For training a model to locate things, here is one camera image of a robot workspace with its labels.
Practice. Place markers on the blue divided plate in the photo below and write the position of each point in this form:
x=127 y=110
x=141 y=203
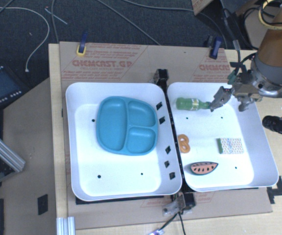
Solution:
x=121 y=126

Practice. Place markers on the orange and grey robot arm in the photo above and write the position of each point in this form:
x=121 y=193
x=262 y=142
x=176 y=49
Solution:
x=276 y=45

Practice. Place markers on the watermelon slice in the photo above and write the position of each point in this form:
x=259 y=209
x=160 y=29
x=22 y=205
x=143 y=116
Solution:
x=202 y=168

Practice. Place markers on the black cylinder on white bracket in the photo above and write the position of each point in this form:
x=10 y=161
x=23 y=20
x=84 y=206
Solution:
x=276 y=124

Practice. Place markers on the orange pretzel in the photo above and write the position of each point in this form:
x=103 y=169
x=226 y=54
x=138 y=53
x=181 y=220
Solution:
x=184 y=144

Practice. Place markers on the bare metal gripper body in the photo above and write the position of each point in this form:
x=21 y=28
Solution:
x=246 y=86

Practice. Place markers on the green plastic bottle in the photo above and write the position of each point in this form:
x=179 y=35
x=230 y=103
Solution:
x=187 y=103

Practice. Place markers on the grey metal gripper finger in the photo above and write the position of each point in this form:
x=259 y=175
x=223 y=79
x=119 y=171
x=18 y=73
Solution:
x=220 y=98
x=245 y=104

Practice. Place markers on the white packet with green edge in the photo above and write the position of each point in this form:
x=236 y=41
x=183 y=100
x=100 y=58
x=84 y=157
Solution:
x=231 y=146

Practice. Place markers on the white plastic tray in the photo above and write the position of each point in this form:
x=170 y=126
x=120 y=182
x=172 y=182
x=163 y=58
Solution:
x=121 y=175
x=229 y=175

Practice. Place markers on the brown cardboard board red print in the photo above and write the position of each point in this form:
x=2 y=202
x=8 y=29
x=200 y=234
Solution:
x=121 y=65

